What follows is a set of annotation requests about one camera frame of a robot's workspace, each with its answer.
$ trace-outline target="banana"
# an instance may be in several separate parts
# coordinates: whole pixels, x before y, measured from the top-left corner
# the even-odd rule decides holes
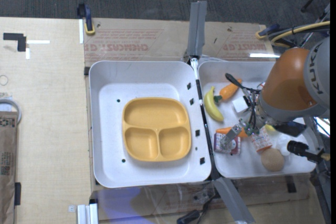
[[[204,96],[205,110],[214,120],[223,121],[224,117],[222,113],[218,110],[214,101],[214,90],[215,87],[211,86],[211,89]]]

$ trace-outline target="brown round object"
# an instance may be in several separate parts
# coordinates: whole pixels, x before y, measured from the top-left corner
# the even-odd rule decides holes
[[[285,164],[285,159],[276,148],[268,148],[261,154],[262,165],[272,172],[280,171]]]

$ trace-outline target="orange carrot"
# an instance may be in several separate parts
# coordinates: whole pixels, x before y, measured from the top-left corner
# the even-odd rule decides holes
[[[226,128],[221,128],[221,129],[217,129],[216,133],[219,134],[227,134],[232,127],[226,127]],[[243,138],[243,137],[248,137],[248,135],[245,133],[244,129],[242,129],[242,131],[238,134],[239,137]]]
[[[218,103],[220,100],[225,101],[229,99],[230,97],[232,97],[237,90],[238,90],[238,86],[234,85],[233,83],[230,83],[229,85],[223,87],[219,91],[219,95],[214,96],[214,100],[216,103]]]

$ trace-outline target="white ring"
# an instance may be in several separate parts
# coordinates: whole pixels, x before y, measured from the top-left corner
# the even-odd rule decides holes
[[[4,86],[4,85],[6,85],[8,83],[8,77],[6,75],[0,75],[0,79],[1,79],[1,77],[6,78],[6,82],[5,83],[1,83],[1,81],[0,81],[0,85]]]
[[[6,98],[0,98],[0,104],[10,104],[12,105],[18,112],[18,117],[17,117],[17,123],[19,124],[20,123],[20,120],[21,120],[21,109],[19,107],[19,105],[14,102],[13,100],[10,100],[10,99],[6,99]]]

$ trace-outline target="yellow divided plate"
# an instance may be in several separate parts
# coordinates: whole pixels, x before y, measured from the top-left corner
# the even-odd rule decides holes
[[[187,110],[170,98],[129,101],[122,112],[122,135],[128,153],[145,162],[181,159],[191,148]]]

